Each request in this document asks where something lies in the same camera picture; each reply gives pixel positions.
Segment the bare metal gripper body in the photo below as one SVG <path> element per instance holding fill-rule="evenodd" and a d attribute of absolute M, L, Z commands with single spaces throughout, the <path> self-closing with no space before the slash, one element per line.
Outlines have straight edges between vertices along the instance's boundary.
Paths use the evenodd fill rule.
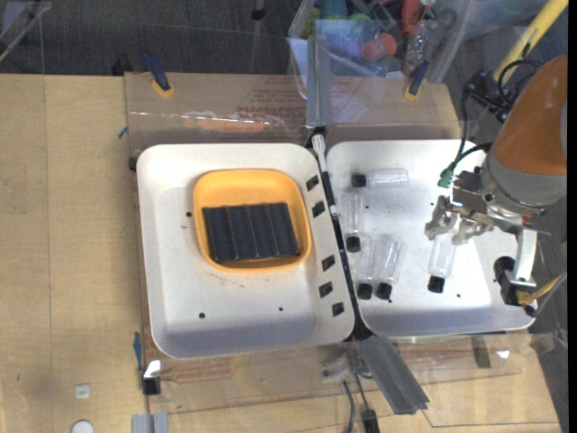
<path fill-rule="evenodd" d="M 461 172 L 453 182 L 450 202 L 459 219 L 489 222 L 512 234 L 533 229 L 536 220 L 549 210 L 548 206 L 529 205 L 511 197 L 483 169 Z"/>

